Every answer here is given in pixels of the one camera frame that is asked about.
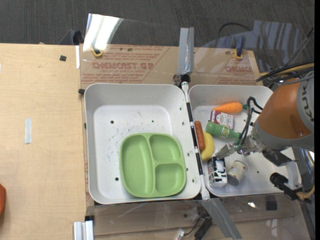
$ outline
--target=black connector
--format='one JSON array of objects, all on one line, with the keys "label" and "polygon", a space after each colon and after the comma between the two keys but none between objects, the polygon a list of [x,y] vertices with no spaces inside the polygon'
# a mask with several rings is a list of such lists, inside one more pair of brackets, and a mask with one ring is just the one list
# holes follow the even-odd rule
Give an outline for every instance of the black connector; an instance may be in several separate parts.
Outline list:
[{"label": "black connector", "polygon": [[207,233],[208,229],[212,226],[212,220],[210,219],[205,219],[200,228],[195,232],[194,237],[197,240],[201,240],[205,234]]}]

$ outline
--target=green divided plate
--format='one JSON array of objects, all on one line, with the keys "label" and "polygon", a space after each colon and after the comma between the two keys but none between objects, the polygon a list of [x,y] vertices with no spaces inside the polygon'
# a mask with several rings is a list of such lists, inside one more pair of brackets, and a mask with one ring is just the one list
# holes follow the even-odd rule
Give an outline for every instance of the green divided plate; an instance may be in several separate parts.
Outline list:
[{"label": "green divided plate", "polygon": [[181,146],[164,133],[126,137],[120,149],[120,170],[125,189],[139,198],[172,196],[186,185]]}]

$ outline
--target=sausage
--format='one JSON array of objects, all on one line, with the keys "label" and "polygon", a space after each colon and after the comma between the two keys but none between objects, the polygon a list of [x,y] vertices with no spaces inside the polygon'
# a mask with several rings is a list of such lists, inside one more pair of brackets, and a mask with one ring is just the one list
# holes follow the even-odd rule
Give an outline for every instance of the sausage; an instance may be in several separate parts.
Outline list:
[{"label": "sausage", "polygon": [[206,148],[204,132],[202,130],[202,125],[200,121],[194,122],[196,139],[198,141],[199,150],[203,151]]}]

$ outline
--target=toy carrot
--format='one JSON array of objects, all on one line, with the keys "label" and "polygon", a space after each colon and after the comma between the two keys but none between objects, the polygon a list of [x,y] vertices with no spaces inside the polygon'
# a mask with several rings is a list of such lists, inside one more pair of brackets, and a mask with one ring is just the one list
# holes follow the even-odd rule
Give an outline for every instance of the toy carrot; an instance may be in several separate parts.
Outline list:
[{"label": "toy carrot", "polygon": [[215,111],[223,113],[239,113],[241,110],[246,110],[247,105],[242,105],[238,101],[229,102],[214,108]]}]

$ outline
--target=white can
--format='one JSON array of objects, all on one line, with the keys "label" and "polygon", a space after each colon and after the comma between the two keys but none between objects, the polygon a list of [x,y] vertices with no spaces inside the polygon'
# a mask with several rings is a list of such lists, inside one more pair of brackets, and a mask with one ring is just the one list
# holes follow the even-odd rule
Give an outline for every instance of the white can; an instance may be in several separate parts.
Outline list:
[{"label": "white can", "polygon": [[227,172],[228,183],[238,186],[247,170],[248,168],[243,162],[235,160]]}]

